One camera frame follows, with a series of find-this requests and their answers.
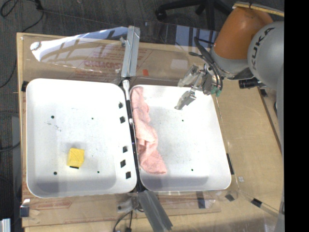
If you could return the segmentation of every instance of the yellow block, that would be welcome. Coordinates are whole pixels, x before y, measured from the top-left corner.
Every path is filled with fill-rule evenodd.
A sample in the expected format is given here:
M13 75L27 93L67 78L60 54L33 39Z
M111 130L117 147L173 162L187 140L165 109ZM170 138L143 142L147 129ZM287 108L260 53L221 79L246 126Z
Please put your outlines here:
M84 162L84 150L71 148L68 153L67 165L70 167L79 168L83 162Z

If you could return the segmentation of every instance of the white tray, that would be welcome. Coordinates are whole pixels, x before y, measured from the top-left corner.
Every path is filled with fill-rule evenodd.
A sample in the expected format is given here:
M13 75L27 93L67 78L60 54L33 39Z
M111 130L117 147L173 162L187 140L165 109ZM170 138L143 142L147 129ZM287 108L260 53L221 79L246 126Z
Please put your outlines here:
M194 102L176 110L179 98L190 88L140 86L168 170L157 175L141 169L143 185L153 191L226 189L231 173L212 97L197 91Z
M35 79L26 92L27 185L34 195L48 198L133 190L135 163L125 96L118 86ZM67 166L71 147L85 150L79 169Z

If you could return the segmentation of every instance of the pink cloth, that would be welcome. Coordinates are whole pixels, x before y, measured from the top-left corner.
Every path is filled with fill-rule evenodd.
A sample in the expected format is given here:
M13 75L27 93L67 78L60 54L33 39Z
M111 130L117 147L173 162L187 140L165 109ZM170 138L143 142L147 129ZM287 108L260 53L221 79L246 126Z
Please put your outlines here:
M132 90L131 106L140 166L150 174L165 174L167 172L166 165L157 150L158 135L155 129L149 125L149 106L144 100L142 87Z

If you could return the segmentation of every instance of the chair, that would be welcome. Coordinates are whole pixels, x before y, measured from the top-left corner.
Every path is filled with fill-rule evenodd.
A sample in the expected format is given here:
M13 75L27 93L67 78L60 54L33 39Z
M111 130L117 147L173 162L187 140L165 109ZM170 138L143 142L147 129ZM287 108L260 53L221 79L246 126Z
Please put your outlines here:
M204 10L206 11L207 26L210 30L215 30L214 9L217 9L226 15L229 15L232 12L232 7L224 4L220 0L180 0L159 6L155 11L155 15L159 21L162 21L167 17L166 10L195 5L199 5L195 11L196 14L200 15Z

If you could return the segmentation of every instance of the clear plastic sheet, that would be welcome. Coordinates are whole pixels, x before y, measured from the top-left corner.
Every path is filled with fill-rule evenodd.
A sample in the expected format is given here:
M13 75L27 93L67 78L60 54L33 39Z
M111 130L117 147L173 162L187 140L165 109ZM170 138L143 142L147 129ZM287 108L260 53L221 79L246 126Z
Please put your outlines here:
M135 21L134 26L140 28L140 44L136 77L131 78L131 87L138 84L177 86L179 79L183 78L193 64L200 68L204 64L201 59L188 54L198 53L193 37L206 40L207 42L201 43L209 49L218 35L217 32L205 29L158 22ZM101 59L94 53L102 49L106 57L104 61L123 63L122 42L118 38L106 38L104 32L66 38L57 35L23 34L22 39L17 41L20 88L25 82L39 77L115 84L121 80L120 72L116 72L116 68L110 68L113 73L107 78L102 74L99 64L85 65L89 61L100 62ZM45 41L57 43L53 50L59 54L53 53L46 57L34 55L35 43ZM90 44L91 53L94 55L89 52L86 54L81 49L77 52L78 59L71 58L69 52L61 55L59 51L62 51L62 43L69 47L74 44ZM113 55L116 53L111 48L118 49L122 54L118 55L118 52ZM213 100L229 158L231 185L226 190L158 192L158 199L173 224L173 231L274 231L282 193L282 162L277 136L257 89L240 90L236 82L229 80L225 80L224 84L225 88L220 97L213 97ZM19 93L19 101L23 126L21 132L25 135L24 92ZM23 145L25 137L22 136L22 148ZM119 205L135 195L128 193L38 199L27 190L25 176L23 180L23 200L30 199L29 217L23 218L23 226L30 232L63 229L96 232L102 231L102 228L111 231L115 222L124 214L119 210ZM124 231L129 219L130 216L126 216L117 228ZM131 228L139 232L152 231L145 214L138 209L134 209Z

